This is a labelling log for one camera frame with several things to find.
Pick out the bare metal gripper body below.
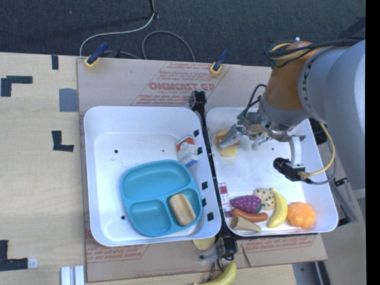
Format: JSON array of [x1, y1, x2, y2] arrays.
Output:
[[236, 111, 306, 144]]

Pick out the yellow and orange toy food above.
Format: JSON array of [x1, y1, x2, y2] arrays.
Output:
[[215, 129, 242, 158]]

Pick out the white plastic tray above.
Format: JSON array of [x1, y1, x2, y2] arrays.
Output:
[[205, 106, 340, 238], [83, 105, 223, 248]]

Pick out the thin black rod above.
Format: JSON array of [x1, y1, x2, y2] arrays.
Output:
[[196, 101, 235, 254]]

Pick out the small white and orange carton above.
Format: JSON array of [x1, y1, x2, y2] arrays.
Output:
[[175, 134, 199, 168]]

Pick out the tan toy biscuit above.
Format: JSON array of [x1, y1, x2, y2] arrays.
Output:
[[252, 187, 277, 211]]

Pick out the red and white packet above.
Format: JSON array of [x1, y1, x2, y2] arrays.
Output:
[[218, 182, 233, 219]]

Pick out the purple toy grapes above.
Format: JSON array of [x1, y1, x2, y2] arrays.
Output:
[[229, 194, 266, 214]]

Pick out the yellow banana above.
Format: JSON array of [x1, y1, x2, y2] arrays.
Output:
[[193, 261, 238, 285], [267, 187, 289, 229]]

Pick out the orange toy sausage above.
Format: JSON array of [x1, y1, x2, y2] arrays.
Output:
[[231, 208, 269, 223]]

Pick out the tan toy ice cream cone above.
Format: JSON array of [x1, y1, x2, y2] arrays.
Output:
[[229, 216, 262, 233]]

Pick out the tan toy bread roll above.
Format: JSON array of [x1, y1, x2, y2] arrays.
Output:
[[167, 192, 197, 227]]

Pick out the blue divided plate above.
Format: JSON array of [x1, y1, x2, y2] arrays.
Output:
[[119, 159, 204, 238]]

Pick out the yellow round toy food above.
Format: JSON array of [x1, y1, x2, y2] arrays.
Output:
[[192, 235, 216, 251]]

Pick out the brown cardboard board red print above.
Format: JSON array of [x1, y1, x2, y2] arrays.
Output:
[[76, 57, 328, 283]]

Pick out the black cylinder on white bracket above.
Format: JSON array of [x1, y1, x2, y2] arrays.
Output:
[[273, 135, 307, 182]]

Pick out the black block with thin wires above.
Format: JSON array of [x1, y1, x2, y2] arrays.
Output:
[[189, 90, 207, 112], [216, 235, 239, 261]]

